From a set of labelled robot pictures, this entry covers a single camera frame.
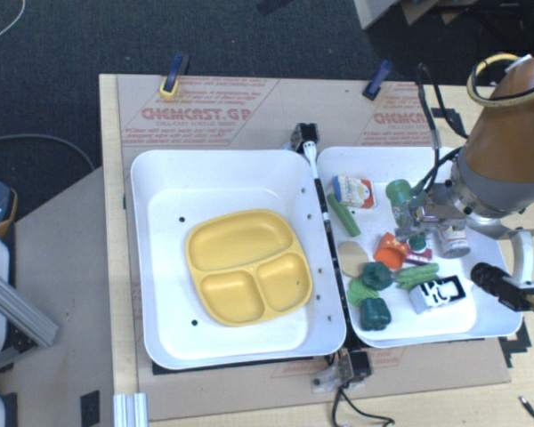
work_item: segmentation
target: dark floor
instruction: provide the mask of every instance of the dark floor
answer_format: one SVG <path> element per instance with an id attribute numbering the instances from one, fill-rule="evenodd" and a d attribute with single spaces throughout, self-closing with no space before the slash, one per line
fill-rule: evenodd
<path id="1" fill-rule="evenodd" d="M 0 136 L 59 137 L 99 166 L 99 74 L 164 75 L 180 50 L 197 76 L 370 79 L 389 59 L 389 79 L 412 81 L 424 62 L 447 85 L 463 85 L 495 51 L 534 53 L 534 0 L 476 6 L 482 19 L 446 25 L 432 12 L 411 27 L 394 6 L 364 31 L 353 0 L 27 0 L 0 37 Z M 19 9 L 0 0 L 0 30 Z M 0 180 L 17 190 L 19 218 L 88 172 L 60 143 L 0 142 Z"/>

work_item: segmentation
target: table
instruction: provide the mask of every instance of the table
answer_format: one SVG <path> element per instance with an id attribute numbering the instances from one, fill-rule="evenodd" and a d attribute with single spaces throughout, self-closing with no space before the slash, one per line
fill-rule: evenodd
<path id="1" fill-rule="evenodd" d="M 339 86 L 328 81 L 328 87 Z M 433 96 L 430 88 L 428 96 Z M 444 86 L 441 88 L 446 106 L 455 108 L 470 130 L 480 109 L 466 96 L 465 88 Z M 117 75 L 100 76 L 101 133 L 103 148 L 103 172 L 107 215 L 107 246 L 109 260 L 109 294 L 111 317 L 111 341 L 113 357 L 113 385 L 116 394 L 133 394 L 139 390 L 134 344 L 134 319 L 128 260 L 126 217 L 123 209 L 125 185 L 120 139 Z M 456 136 L 446 127 L 440 127 L 445 145 L 456 144 Z M 534 206 L 522 216 L 511 217 L 509 226 L 534 228 Z M 509 263 L 510 249 L 503 249 Z M 530 334 L 529 352 L 513 355 L 510 383 L 472 387 L 447 391 L 430 391 L 418 394 L 398 395 L 359 400 L 360 409 L 369 413 L 388 415 L 397 425 L 502 425 L 530 424 L 529 415 L 522 408 L 518 397 L 523 395 L 534 406 L 534 314 L 525 315 Z M 155 426 L 214 425 L 329 425 L 328 403 L 301 405 L 235 414 L 209 415 L 152 422 Z M 365 421 L 341 404 L 338 410 L 340 423 L 360 425 Z"/>

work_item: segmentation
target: blue clamp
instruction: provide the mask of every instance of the blue clamp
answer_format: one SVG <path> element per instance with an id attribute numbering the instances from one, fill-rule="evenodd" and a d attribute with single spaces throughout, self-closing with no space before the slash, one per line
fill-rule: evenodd
<path id="1" fill-rule="evenodd" d="M 183 52 L 177 52 L 172 62 L 172 67 L 168 76 L 165 77 L 160 85 L 160 96 L 165 100 L 170 100 L 176 90 L 178 89 L 178 81 L 176 80 L 180 74 L 184 72 L 188 64 L 188 56 Z"/>
<path id="2" fill-rule="evenodd" d="M 366 85 L 362 95 L 373 101 L 380 92 L 380 84 L 382 84 L 382 82 L 387 78 L 392 69 L 393 64 L 390 61 L 382 61 L 380 68 L 378 68 L 376 73 L 374 73 L 372 80 L 368 83 L 368 85 Z"/>

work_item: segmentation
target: yellow plate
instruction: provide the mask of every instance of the yellow plate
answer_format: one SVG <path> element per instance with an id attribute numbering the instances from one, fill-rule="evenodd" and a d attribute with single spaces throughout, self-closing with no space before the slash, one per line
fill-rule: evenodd
<path id="1" fill-rule="evenodd" d="M 266 209 L 200 223 L 186 259 L 207 311 L 227 326 L 245 326 L 296 310 L 311 297 L 312 277 L 293 229 Z"/>

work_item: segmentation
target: green bell pepper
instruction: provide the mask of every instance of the green bell pepper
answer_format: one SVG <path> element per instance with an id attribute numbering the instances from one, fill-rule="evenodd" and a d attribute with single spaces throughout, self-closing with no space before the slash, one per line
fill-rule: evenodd
<path id="1" fill-rule="evenodd" d="M 361 275 L 367 287 L 381 291 L 393 283 L 392 271 L 383 262 L 368 262 Z"/>
<path id="2" fill-rule="evenodd" d="M 369 297 L 360 306 L 360 325 L 365 331 L 381 331 L 392 322 L 392 313 L 384 299 Z"/>

